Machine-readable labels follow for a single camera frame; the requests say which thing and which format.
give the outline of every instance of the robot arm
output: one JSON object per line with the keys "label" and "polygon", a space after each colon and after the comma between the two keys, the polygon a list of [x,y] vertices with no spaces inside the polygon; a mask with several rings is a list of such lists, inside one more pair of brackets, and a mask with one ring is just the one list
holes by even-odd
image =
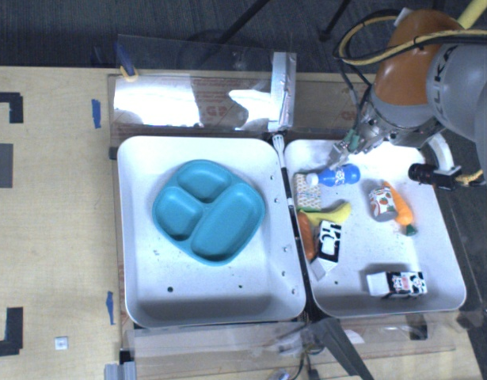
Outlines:
{"label": "robot arm", "polygon": [[[341,41],[339,57],[354,34],[349,31]],[[464,30],[446,14],[422,9],[399,23],[380,56],[384,60],[358,107],[356,123],[333,147],[329,167],[345,163],[350,154],[367,153],[385,140],[419,149],[429,143],[439,168],[415,165],[410,177],[431,184],[428,179],[435,175],[440,188],[453,189],[461,170],[454,166],[439,134],[447,128],[476,142],[487,180],[487,32]],[[371,60],[344,62],[355,66],[380,58]]]}

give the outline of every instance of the yellow pole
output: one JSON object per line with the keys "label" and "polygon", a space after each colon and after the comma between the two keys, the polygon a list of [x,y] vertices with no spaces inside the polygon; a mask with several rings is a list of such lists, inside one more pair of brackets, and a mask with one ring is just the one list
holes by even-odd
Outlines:
{"label": "yellow pole", "polygon": [[459,17],[458,23],[464,29],[469,29],[486,9],[487,0],[472,0]]}

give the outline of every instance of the blue divided dish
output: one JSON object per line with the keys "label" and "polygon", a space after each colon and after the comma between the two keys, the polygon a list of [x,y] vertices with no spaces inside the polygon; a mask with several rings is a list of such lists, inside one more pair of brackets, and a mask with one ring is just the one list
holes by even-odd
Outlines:
{"label": "blue divided dish", "polygon": [[262,223],[261,195],[213,161],[185,163],[158,193],[157,229],[176,247],[209,265],[233,260]]}

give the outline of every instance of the black floor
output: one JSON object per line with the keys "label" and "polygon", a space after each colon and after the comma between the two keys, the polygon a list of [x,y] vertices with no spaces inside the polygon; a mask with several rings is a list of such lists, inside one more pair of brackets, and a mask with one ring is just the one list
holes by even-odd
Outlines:
{"label": "black floor", "polygon": [[[119,34],[186,40],[198,32],[228,29],[256,0],[0,0],[0,65],[90,67],[93,47],[113,63]],[[457,18],[471,0],[437,0]],[[434,0],[354,0],[322,43],[324,29],[342,0],[271,0],[232,42],[293,51],[298,72],[337,72],[335,43],[359,19],[376,10],[431,8]],[[487,29],[487,11],[474,25]],[[389,34],[368,30],[360,44],[383,48]],[[457,163],[479,169],[473,143],[447,134]],[[460,321],[469,328],[487,378],[487,187],[438,192],[468,298]]]}

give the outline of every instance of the wooden table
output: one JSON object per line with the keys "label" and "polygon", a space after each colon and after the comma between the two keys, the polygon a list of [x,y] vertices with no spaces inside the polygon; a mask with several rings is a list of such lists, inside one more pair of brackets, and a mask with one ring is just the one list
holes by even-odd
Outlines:
{"label": "wooden table", "polygon": [[[108,76],[114,73],[0,67],[0,92],[23,96],[25,118],[10,123],[8,105],[0,104],[0,143],[13,144],[13,187],[0,188],[0,340],[6,309],[24,310],[23,348],[19,355],[0,357],[0,378],[102,379],[105,364],[118,361],[122,335],[108,158]],[[303,103],[311,100],[312,89],[329,95],[338,79],[300,74],[298,80],[296,108],[305,105],[302,96]],[[101,103],[101,128],[94,127],[92,99]],[[337,127],[348,127],[347,94],[333,100]],[[114,325],[106,306],[109,291]],[[452,351],[367,359],[366,364],[375,378],[481,378],[466,333],[448,330],[447,335]],[[55,350],[60,336],[68,337],[67,350]],[[344,376],[338,363],[319,370],[327,378]],[[213,378],[267,378],[270,373]]]}

